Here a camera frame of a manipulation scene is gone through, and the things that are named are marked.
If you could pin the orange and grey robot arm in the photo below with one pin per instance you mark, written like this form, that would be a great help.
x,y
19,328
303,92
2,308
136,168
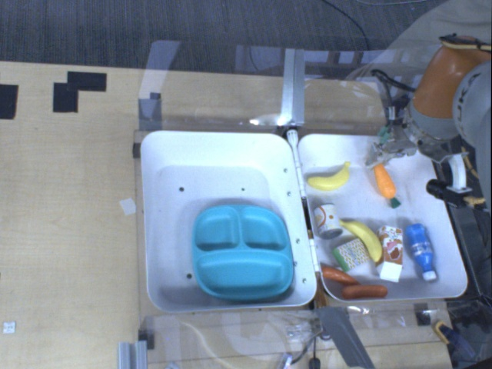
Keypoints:
x,y
442,87

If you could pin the brown sausage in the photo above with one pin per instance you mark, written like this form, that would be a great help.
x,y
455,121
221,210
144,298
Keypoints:
x,y
365,291
338,274

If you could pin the white can with orange print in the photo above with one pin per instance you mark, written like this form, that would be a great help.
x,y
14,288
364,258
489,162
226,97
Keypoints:
x,y
326,221

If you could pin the orange carrot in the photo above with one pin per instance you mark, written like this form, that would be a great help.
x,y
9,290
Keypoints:
x,y
385,185

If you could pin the white carton with red print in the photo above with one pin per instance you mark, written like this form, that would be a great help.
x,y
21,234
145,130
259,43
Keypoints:
x,y
391,252

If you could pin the black cylinder on white bracket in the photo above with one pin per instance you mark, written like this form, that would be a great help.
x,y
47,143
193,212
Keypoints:
x,y
453,185

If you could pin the blue bottle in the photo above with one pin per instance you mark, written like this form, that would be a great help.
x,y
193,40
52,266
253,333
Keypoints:
x,y
419,246

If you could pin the yellow and green patterned carton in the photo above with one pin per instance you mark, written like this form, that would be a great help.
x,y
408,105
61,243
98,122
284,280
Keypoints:
x,y
351,254

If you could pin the blue divided plate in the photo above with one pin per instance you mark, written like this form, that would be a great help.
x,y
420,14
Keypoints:
x,y
242,260

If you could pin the white plastic tray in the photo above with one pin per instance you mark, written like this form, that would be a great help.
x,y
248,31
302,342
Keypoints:
x,y
419,206
169,244

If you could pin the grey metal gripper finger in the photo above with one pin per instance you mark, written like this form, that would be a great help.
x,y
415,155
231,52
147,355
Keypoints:
x,y
384,157
372,156

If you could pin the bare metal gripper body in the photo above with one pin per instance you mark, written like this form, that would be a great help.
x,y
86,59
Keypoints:
x,y
421,147

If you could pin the yellow banana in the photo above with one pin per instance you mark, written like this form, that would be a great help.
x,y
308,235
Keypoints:
x,y
326,182
367,237

